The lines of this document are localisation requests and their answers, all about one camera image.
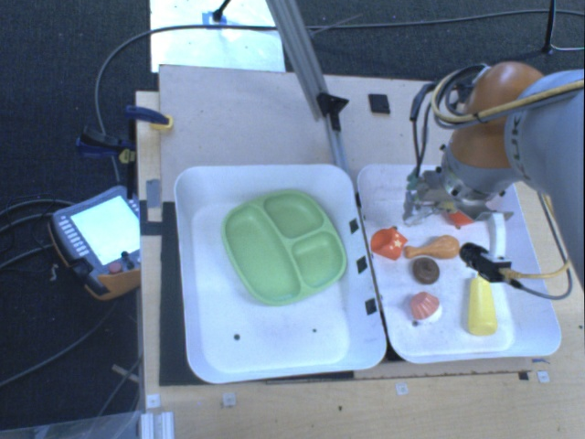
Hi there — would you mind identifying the yellow plastic bottle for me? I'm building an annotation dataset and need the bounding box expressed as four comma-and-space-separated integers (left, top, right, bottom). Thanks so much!
466, 273, 499, 337

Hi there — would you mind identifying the thin black rod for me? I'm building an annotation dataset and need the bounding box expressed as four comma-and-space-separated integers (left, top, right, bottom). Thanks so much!
354, 190, 388, 337

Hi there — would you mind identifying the red-orange block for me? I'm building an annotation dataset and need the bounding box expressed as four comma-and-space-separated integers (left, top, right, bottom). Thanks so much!
444, 209, 475, 230

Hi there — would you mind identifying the black cylinder on white bracket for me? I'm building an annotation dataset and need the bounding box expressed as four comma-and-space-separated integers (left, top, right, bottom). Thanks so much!
459, 212, 514, 284

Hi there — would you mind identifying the red carton with yellow star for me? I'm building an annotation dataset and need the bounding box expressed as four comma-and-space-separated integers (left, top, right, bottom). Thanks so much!
369, 226, 410, 262

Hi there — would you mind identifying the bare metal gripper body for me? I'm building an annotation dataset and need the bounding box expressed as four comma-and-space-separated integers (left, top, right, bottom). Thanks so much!
412, 169, 514, 222

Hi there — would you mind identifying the brown cardboard board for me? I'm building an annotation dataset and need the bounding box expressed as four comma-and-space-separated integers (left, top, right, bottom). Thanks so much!
157, 63, 572, 382

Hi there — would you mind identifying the pink and white toy cupcake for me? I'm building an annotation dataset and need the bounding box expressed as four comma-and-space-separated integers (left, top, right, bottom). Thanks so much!
409, 291, 443, 326

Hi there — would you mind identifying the brown toy chicken drumstick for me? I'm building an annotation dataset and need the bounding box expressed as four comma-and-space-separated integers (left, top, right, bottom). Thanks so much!
403, 234, 461, 262

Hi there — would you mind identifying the black block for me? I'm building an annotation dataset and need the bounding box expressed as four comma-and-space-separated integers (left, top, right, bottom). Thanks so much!
367, 92, 391, 115

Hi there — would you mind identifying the green divided plate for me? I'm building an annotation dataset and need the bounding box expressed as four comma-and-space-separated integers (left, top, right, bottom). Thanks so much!
220, 188, 349, 307

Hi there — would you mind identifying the white plastic tray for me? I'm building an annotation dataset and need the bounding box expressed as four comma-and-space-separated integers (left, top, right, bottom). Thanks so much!
356, 163, 563, 365
173, 163, 389, 385

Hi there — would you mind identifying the brown toy doughnut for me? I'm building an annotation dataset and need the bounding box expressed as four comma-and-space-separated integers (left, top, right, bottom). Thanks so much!
411, 256, 441, 286

